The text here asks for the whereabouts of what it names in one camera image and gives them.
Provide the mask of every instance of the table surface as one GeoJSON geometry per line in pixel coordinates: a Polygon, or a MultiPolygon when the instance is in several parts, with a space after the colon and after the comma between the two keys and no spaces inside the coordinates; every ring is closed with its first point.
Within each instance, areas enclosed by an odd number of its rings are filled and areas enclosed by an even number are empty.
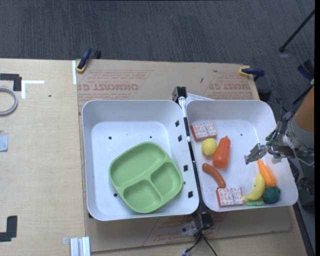
{"type": "MultiPolygon", "coordinates": [[[[68,238],[86,236],[77,86],[71,60],[0,59],[0,73],[19,74],[25,98],[0,116],[8,150],[0,152],[0,232],[17,216],[17,237],[0,242],[2,255],[69,255],[68,238]]],[[[0,93],[0,111],[12,103],[0,93]]],[[[298,223],[292,229],[210,240],[217,255],[307,255],[298,223]]],[[[193,242],[95,252],[95,255],[180,255],[193,242]]],[[[192,255],[213,255],[204,241],[192,255]]]]}

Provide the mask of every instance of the banana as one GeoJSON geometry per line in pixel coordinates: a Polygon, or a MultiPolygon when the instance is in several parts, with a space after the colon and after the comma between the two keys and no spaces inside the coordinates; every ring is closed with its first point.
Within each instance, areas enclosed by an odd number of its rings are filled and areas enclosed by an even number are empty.
{"type": "Polygon", "coordinates": [[[255,177],[255,186],[254,189],[247,195],[242,196],[242,200],[248,199],[249,201],[258,200],[265,191],[265,179],[264,177],[258,173],[255,177]]]}

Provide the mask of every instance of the metal ring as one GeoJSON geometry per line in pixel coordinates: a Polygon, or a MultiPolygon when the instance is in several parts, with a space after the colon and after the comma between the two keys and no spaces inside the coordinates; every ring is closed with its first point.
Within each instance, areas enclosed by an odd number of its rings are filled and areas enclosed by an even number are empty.
{"type": "Polygon", "coordinates": [[[7,116],[9,114],[11,114],[13,111],[15,111],[15,109],[17,108],[18,105],[18,98],[17,95],[15,94],[15,92],[9,88],[6,87],[1,87],[0,86],[0,92],[6,92],[12,95],[12,97],[14,98],[14,103],[13,106],[10,107],[8,110],[6,111],[0,111],[0,116],[7,116]]]}

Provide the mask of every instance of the brown sausage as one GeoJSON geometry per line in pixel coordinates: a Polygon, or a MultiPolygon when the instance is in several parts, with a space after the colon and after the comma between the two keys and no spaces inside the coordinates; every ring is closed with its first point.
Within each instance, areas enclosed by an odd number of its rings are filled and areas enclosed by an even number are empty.
{"type": "Polygon", "coordinates": [[[226,187],[226,182],[220,172],[213,167],[212,165],[208,163],[204,163],[202,165],[202,170],[204,170],[206,173],[211,174],[212,177],[215,179],[215,181],[218,183],[218,186],[220,189],[224,189],[226,187]]]}

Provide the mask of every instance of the gray carpet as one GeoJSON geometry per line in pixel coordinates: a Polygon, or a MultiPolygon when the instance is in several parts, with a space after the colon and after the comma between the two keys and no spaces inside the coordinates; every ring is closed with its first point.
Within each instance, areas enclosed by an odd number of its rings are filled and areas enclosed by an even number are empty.
{"type": "MultiPolygon", "coordinates": [[[[297,68],[315,61],[315,16],[279,47],[314,8],[315,0],[0,0],[0,58],[74,60],[92,47],[109,60],[242,63],[265,71],[256,86],[272,90],[267,103],[279,120],[276,96],[296,111],[309,87],[297,68]]],[[[314,180],[313,168],[302,170],[314,180]]]]}

